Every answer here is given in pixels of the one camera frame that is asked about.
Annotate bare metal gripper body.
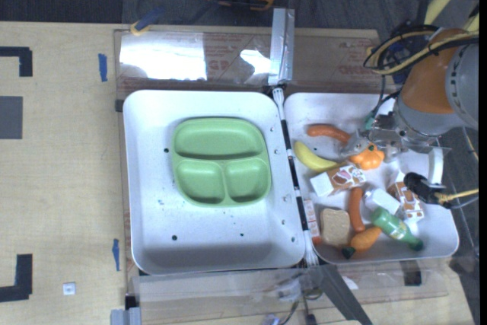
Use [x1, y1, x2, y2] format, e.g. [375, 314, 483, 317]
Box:
[367, 113, 439, 154]

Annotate orange pumpkin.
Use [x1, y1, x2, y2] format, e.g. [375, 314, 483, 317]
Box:
[349, 142, 386, 171]

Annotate orange sausage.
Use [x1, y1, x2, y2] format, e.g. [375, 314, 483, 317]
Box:
[347, 186, 367, 234]
[306, 123, 352, 145]

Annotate white plastic tray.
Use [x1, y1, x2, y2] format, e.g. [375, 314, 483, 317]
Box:
[122, 88, 307, 276]
[283, 91, 460, 266]

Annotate white and orange carton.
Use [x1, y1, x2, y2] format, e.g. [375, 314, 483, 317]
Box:
[309, 164, 368, 198]
[387, 181, 425, 223]

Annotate small white bottle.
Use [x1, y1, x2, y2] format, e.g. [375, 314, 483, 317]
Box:
[362, 187, 403, 218]

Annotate yellow banana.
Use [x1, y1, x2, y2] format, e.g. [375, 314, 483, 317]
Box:
[293, 140, 344, 174]

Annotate green bottle yellow label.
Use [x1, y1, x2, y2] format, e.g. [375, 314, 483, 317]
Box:
[370, 206, 425, 252]

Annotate tan bread slice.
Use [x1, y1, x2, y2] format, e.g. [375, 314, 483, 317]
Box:
[319, 207, 352, 248]

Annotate orange carrot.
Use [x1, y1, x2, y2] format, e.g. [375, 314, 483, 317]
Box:
[340, 226, 383, 260]

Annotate orange and white packet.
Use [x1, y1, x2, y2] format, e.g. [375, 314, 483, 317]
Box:
[302, 199, 321, 245]

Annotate green divided plate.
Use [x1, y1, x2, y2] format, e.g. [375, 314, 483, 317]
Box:
[170, 116, 272, 208]

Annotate black cylinder on white bracket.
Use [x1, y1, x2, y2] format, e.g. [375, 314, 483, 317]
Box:
[403, 147, 447, 206]

